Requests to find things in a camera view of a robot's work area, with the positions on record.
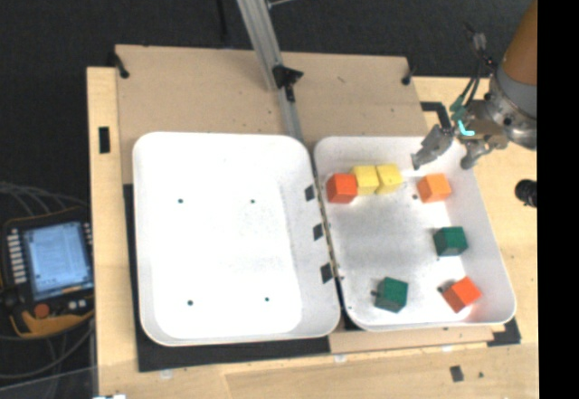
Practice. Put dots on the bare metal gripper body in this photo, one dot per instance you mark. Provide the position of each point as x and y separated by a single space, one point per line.
506 123

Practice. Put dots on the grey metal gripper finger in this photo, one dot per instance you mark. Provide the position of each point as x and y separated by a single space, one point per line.
472 156
433 146

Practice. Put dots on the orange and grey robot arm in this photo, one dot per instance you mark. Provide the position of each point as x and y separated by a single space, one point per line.
522 53

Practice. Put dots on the orange cube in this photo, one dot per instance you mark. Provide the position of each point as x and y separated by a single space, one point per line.
433 188

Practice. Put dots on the yellow cube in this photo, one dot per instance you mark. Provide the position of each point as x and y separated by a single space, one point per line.
366 179
389 176

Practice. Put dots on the green cube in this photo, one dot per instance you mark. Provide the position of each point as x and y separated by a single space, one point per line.
450 242
391 295

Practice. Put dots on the red cube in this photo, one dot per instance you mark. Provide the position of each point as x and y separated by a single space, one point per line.
341 189
461 295

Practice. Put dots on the white plastic tray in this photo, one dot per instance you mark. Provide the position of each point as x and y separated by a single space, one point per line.
226 243
389 243

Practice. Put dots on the brown cardboard board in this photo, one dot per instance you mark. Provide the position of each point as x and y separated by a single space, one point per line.
203 89

